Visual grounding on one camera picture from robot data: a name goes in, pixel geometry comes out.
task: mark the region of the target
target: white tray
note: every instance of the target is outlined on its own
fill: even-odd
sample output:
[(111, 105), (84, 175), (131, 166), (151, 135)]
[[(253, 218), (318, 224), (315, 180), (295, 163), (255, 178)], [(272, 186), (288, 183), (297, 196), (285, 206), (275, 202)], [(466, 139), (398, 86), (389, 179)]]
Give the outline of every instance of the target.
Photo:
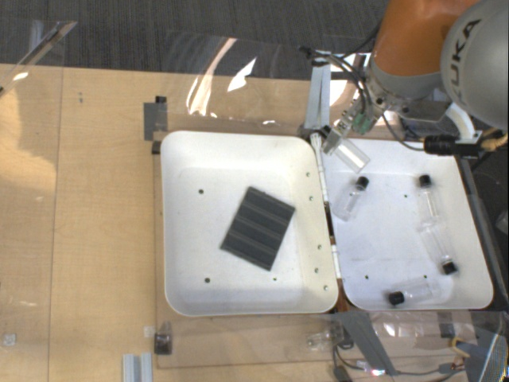
[[(350, 301), (364, 310), (393, 308), (384, 297), (397, 283), (416, 278), (436, 281), (441, 297), (401, 310), (480, 309), (493, 298), (484, 259), (460, 172), (452, 157), (411, 151), (397, 142), (352, 140), (371, 162), (357, 214), (348, 222), (333, 217), (340, 269)], [(331, 202), (355, 175), (339, 158), (324, 156)], [(443, 275), (419, 236), (418, 177), (429, 174), (441, 199), (442, 215), (459, 272)]]
[[(178, 131), (161, 145), (165, 293), (178, 313), (320, 313), (338, 296), (312, 148), (299, 138)], [(271, 271), (220, 250), (249, 186), (295, 207)]]

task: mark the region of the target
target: bottle cap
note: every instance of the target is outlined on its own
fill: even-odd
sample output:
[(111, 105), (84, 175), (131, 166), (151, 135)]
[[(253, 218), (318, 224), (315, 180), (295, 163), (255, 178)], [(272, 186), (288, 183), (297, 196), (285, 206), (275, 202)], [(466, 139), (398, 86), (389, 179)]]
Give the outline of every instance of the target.
[(405, 302), (405, 296), (401, 291), (395, 291), (394, 293), (389, 294), (389, 302), (393, 306), (397, 306), (398, 304)]
[(419, 186), (421, 188), (428, 188), (431, 186), (431, 177), (428, 174), (419, 177)]
[(454, 264), (452, 260), (443, 263), (442, 269), (444, 269), (444, 273), (446, 275), (451, 275), (452, 273), (456, 273), (458, 271), (456, 264)]
[(356, 187), (358, 189), (366, 189), (367, 185), (369, 184), (369, 180), (365, 177), (359, 177), (356, 182)]

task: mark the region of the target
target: clear plastic bottle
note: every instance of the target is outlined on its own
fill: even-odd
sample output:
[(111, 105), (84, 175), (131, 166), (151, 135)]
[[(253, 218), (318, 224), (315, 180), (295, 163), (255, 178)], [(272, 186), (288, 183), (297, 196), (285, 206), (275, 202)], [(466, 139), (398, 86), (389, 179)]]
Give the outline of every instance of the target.
[(433, 183), (429, 175), (419, 177), (419, 204), (422, 221), (421, 233), (426, 250), (431, 259), (436, 262), (446, 275), (458, 271), (451, 256), (449, 237), (440, 214), (439, 202)]
[(341, 220), (349, 220), (368, 184), (367, 178), (359, 177), (354, 185), (348, 186), (347, 190), (338, 196), (337, 201), (332, 204), (332, 213)]
[(404, 302), (425, 302), (436, 298), (440, 294), (440, 288), (434, 281), (428, 279), (415, 279), (394, 286), (394, 291), (387, 296), (389, 303), (398, 306)]

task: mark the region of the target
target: black cap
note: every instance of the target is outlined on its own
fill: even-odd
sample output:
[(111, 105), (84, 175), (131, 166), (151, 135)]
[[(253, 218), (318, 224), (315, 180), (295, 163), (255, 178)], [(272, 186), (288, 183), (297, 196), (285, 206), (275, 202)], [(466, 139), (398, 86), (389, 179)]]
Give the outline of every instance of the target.
[(445, 262), (442, 264), (442, 269), (444, 269), (444, 273), (446, 275), (451, 275), (452, 273), (456, 273), (458, 271), (457, 266), (451, 260), (449, 262)]
[(394, 293), (389, 294), (389, 302), (393, 306), (397, 306), (398, 304), (405, 302), (405, 296), (401, 291), (395, 291)]
[(421, 175), (419, 177), (419, 186), (421, 188), (427, 188), (431, 186), (431, 177), (428, 174)]
[(356, 187), (358, 189), (366, 189), (367, 185), (369, 184), (369, 180), (365, 177), (359, 177), (356, 182)]

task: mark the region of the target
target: wooden table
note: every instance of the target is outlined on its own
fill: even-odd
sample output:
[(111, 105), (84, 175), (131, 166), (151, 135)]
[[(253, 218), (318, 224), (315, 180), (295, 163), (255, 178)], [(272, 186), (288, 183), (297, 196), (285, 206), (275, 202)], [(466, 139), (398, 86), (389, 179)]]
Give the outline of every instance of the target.
[[(184, 106), (181, 89), (192, 78), (39, 67), (0, 99), (0, 331), (17, 334), (14, 347), (0, 345), (2, 382), (120, 381), (123, 354), (152, 352), (154, 177), (142, 105), (164, 95), (170, 110)], [(291, 125), (305, 111), (308, 87), (304, 81), (261, 80), (253, 97), (277, 90), (281, 101), (274, 106)], [(407, 357), (396, 366), (426, 370), (443, 361)], [(313, 361), (154, 366), (154, 380), (333, 378), (331, 362)]]

